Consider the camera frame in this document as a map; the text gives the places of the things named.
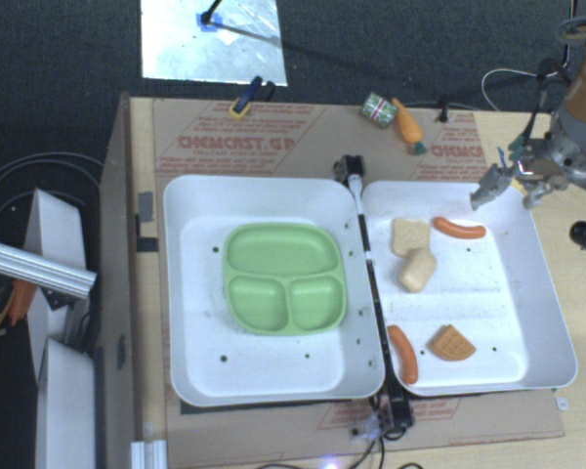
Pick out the brown cardboard board red print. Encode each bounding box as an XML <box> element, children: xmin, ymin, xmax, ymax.
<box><xmin>150</xmin><ymin>98</ymin><xmax>565</xmax><ymax>466</ymax></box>

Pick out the green divided plate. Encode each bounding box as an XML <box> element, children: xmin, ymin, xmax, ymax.
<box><xmin>222</xmin><ymin>222</ymin><xmax>349</xmax><ymax>336</ymax></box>

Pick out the beige bread roll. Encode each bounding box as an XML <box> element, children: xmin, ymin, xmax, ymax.
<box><xmin>397</xmin><ymin>247</ymin><xmax>439</xmax><ymax>294</ymax></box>

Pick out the beige square biscuit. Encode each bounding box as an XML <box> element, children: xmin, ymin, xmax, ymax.
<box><xmin>390</xmin><ymin>217</ymin><xmax>432</xmax><ymax>258</ymax></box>

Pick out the thin black and white rod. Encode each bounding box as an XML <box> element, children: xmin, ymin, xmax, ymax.
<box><xmin>349</xmin><ymin>175</ymin><xmax>404</xmax><ymax>412</ymax></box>

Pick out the green and white can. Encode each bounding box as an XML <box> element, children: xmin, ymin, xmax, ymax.
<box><xmin>360</xmin><ymin>91</ymin><xmax>399</xmax><ymax>130</ymax></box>

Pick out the orange sausage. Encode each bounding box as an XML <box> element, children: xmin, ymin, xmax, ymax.
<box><xmin>386</xmin><ymin>323</ymin><xmax>420</xmax><ymax>386</ymax></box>
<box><xmin>432</xmin><ymin>215</ymin><xmax>487</xmax><ymax>240</ymax></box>

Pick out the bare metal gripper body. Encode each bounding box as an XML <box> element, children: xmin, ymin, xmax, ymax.
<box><xmin>510</xmin><ymin>137</ymin><xmax>586</xmax><ymax>198</ymax></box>

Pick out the white plastic tray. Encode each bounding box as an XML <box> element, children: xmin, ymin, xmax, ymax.
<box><xmin>360</xmin><ymin>179</ymin><xmax>579</xmax><ymax>399</ymax></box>
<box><xmin>162</xmin><ymin>174</ymin><xmax>387</xmax><ymax>407</ymax></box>

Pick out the black block with thin wires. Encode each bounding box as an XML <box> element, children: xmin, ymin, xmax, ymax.
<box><xmin>370</xmin><ymin>397</ymin><xmax>416</xmax><ymax>440</ymax></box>
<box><xmin>332</xmin><ymin>153</ymin><xmax>367</xmax><ymax>183</ymax></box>

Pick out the brown waffle slice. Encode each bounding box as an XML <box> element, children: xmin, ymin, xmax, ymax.
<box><xmin>428</xmin><ymin>323</ymin><xmax>478</xmax><ymax>363</ymax></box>

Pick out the orange carrot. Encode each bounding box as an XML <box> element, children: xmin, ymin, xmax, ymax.
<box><xmin>390</xmin><ymin>96</ymin><xmax>429</xmax><ymax>157</ymax></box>

